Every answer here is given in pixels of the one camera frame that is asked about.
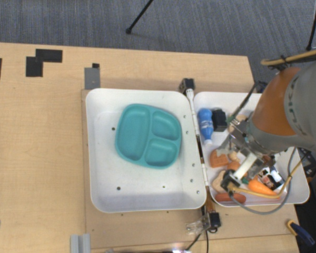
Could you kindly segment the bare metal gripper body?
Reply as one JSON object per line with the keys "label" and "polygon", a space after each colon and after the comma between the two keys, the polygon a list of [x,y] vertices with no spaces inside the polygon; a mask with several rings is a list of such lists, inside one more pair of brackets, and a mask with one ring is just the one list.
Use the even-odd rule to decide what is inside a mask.
{"label": "bare metal gripper body", "polygon": [[233,130],[229,133],[229,138],[237,152],[245,156],[236,173],[249,173],[249,168],[256,159],[264,161],[264,168],[274,166],[274,155],[256,141],[250,132],[248,119],[242,121],[233,119],[230,126]]}

